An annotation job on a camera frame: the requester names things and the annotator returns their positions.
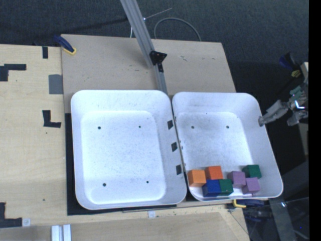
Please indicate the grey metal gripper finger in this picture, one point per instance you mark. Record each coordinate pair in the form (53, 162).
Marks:
(274, 112)
(297, 119)

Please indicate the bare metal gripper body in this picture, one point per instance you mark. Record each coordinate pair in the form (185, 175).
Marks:
(299, 104)

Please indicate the green cube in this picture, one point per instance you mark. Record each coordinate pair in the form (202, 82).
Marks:
(226, 186)
(252, 171)

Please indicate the white plastic tray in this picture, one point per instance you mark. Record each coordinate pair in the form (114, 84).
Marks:
(120, 154)
(213, 144)

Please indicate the purple cube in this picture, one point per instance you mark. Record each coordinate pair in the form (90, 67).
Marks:
(237, 178)
(252, 185)

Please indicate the orange cube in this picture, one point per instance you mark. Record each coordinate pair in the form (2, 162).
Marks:
(214, 172)
(196, 177)

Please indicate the blue cube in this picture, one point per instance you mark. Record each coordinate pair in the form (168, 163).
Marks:
(211, 187)

